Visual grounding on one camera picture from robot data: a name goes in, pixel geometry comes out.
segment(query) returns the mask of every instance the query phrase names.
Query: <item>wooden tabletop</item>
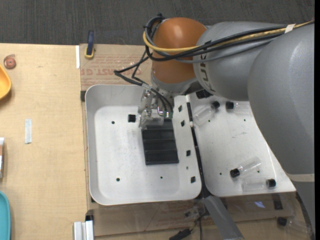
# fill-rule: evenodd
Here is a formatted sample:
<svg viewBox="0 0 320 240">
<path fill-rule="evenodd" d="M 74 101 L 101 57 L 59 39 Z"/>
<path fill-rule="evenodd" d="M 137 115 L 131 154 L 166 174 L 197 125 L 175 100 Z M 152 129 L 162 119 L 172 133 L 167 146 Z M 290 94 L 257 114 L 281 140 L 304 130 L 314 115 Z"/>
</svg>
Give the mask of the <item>wooden tabletop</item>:
<svg viewBox="0 0 320 240">
<path fill-rule="evenodd" d="M 72 45 L 0 44 L 0 63 L 15 54 L 6 69 L 11 92 L 0 100 L 0 137 L 5 139 L 0 190 L 11 210 L 11 240 L 71 240 L 74 222 L 87 207 L 81 75 Z M 25 121 L 32 121 L 32 141 L 25 144 Z M 298 201 L 292 209 L 304 220 Z M 237 222 L 246 239 L 303 239 L 277 227 L 276 220 Z M 168 239 L 178 230 L 162 230 L 97 239 Z M 205 226 L 203 239 L 221 240 Z M 197 227 L 189 239 L 199 239 Z"/>
</svg>

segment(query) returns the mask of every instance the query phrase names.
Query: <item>white tape strip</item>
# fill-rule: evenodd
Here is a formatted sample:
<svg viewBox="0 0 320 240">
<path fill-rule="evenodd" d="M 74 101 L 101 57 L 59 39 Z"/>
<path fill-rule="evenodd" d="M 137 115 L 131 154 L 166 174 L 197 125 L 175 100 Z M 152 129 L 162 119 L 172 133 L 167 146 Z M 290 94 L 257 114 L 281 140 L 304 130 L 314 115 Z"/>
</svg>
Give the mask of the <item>white tape strip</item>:
<svg viewBox="0 0 320 240">
<path fill-rule="evenodd" d="M 290 180 L 294 182 L 314 182 L 315 181 L 315 174 L 290 174 L 290 173 L 285 173 Z"/>
<path fill-rule="evenodd" d="M 284 33 L 288 33 L 290 31 L 292 31 L 294 29 L 296 24 L 290 24 L 288 26 L 286 26 Z"/>
<path fill-rule="evenodd" d="M 32 119 L 27 118 L 24 122 L 24 144 L 32 142 Z"/>
<path fill-rule="evenodd" d="M 75 59 L 76 59 L 76 68 L 80 68 L 80 46 L 75 46 Z"/>
</svg>

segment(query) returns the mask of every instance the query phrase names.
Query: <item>dark gray floor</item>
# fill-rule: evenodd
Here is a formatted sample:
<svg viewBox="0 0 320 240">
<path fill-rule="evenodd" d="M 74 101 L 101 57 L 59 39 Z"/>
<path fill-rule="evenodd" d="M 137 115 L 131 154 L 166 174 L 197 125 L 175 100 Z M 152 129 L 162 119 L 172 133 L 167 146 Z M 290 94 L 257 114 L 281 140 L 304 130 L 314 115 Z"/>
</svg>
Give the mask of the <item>dark gray floor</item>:
<svg viewBox="0 0 320 240">
<path fill-rule="evenodd" d="M 77 45 L 94 30 L 97 44 L 142 45 L 157 13 L 205 25 L 222 21 L 302 23 L 315 0 L 0 0 L 0 43 Z"/>
</svg>

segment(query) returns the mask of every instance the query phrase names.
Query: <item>blue plate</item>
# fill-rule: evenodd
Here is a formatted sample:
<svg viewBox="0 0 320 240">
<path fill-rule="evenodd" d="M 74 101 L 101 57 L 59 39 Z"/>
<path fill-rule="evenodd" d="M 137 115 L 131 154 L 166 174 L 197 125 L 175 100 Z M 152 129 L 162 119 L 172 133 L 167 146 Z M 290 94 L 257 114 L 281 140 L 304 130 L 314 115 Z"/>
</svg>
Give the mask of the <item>blue plate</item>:
<svg viewBox="0 0 320 240">
<path fill-rule="evenodd" d="M 0 191 L 0 239 L 10 240 L 11 216 L 10 206 L 6 195 Z"/>
</svg>

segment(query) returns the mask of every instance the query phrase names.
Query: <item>orange plate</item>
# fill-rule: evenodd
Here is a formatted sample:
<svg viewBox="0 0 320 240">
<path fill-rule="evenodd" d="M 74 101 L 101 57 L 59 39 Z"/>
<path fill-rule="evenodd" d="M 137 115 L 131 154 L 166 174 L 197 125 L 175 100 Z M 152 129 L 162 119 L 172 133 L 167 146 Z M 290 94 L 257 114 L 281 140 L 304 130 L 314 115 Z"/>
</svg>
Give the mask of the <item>orange plate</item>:
<svg viewBox="0 0 320 240">
<path fill-rule="evenodd" d="M 9 93 L 10 89 L 11 80 L 5 69 L 0 65 L 0 100 Z"/>
</svg>

